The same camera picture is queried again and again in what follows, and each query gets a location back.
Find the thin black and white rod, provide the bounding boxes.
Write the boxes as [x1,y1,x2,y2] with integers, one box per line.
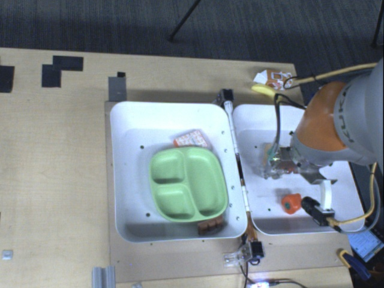
[223,99,256,243]

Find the green divided plate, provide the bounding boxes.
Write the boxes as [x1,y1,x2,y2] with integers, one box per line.
[148,146,230,223]

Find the black block with thin wires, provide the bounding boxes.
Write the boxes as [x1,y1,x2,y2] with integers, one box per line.
[249,240,266,265]
[218,88,235,102]

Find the white and orange carton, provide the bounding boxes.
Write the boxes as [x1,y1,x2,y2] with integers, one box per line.
[253,68,293,91]

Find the orange and white packet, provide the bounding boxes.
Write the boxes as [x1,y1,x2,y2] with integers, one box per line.
[172,128,212,150]

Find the black cylinder on white bracket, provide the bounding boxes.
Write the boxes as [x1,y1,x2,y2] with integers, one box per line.
[301,179,337,227]

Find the white plastic tray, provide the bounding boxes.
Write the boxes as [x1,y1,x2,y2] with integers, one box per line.
[232,103,367,236]
[109,100,248,244]

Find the orange toy vegetable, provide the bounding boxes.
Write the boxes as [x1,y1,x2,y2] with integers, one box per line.
[281,193,302,215]

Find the yellow banana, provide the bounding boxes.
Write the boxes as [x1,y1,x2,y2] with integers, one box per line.
[251,83,277,99]

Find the brown biscuit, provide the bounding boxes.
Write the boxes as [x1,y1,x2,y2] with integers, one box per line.
[196,215,224,236]

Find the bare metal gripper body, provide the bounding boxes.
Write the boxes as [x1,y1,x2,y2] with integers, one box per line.
[261,142,320,181]

